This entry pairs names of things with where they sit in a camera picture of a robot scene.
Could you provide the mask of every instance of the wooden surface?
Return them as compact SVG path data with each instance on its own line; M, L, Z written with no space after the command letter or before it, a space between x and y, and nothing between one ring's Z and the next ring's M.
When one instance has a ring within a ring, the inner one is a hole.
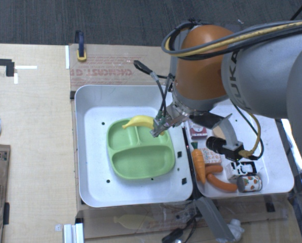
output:
M7 201L9 224L3 243L61 243L58 224L73 224L77 214L69 70L64 46L1 45L0 58L19 70L18 84L0 66L0 144L11 145ZM291 205L288 218L243 223L240 242L302 242ZM168 232L90 239L86 242L161 242ZM217 242L208 227L198 228L192 242Z

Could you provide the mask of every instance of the carrot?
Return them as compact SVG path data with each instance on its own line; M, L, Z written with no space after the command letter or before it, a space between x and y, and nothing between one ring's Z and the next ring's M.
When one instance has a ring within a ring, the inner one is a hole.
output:
M192 151L192 158L195 167L195 172L199 176L202 183L205 184L206 182L205 161L204 161L203 153L196 148Z
M209 183L211 183L212 185L214 185L215 187L217 187L219 189L229 191L229 192L235 192L238 189L236 184L225 183L225 182L217 179L213 174L208 174L206 176L206 178Z
M220 165L213 165L213 166L205 166L205 174L212 174L212 173L221 173L223 171L223 167Z

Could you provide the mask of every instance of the yellow banana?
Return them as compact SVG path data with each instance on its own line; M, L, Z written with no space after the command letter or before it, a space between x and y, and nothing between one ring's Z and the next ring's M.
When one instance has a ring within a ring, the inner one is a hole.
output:
M153 130L153 118L147 115L136 115L132 117L128 123L122 125L123 129L131 126L144 126Z

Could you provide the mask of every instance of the tin can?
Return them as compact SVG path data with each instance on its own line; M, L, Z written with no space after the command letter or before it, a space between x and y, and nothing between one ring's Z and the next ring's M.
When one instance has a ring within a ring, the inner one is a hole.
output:
M255 192L262 189L262 180L258 175L239 176L237 179L239 192Z

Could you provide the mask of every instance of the yellow cable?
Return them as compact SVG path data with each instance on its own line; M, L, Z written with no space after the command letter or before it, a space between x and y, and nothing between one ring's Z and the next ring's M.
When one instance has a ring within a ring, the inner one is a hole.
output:
M254 147L252 148L252 150L240 150L239 151L239 155L244 157L244 158L248 158L250 157L251 155L253 155L254 151L256 150L256 148L258 147L258 144L259 144L259 141L260 141L260 136L261 136L261 127L260 127L260 124L259 124L259 121L257 120L257 118L252 114L252 113L248 113L253 119L254 121L256 122L257 124L257 140L256 140L256 143L254 144Z
M301 26L301 25L302 25L302 21L301 22L278 25L278 26L266 28L266 29L263 29L263 30L253 31L253 32L241 35L241 36L234 37L234 38L229 38L229 39L224 40L222 42L215 43L215 44L212 44L212 45L209 45L209 46L205 46L205 47L197 49L197 50L193 50L193 51L189 51L189 52L185 52L185 53L171 53L170 55L175 56L175 57L186 57L186 56L201 54L203 52L207 52L207 51L214 50L214 49L217 49L217 48L220 48L220 47L223 47L223 46L227 46L227 45L230 45L232 43L244 41L245 39L248 39L248 38L253 38L253 37L257 37L257 36L264 35L264 34L267 34L267 33L271 33L271 32L274 32L274 31L279 31L279 30L292 28L292 27L296 27L296 26ZM166 44L165 44L165 49L168 50L168 51L170 50L169 49L169 40L170 40L170 37L166 40Z

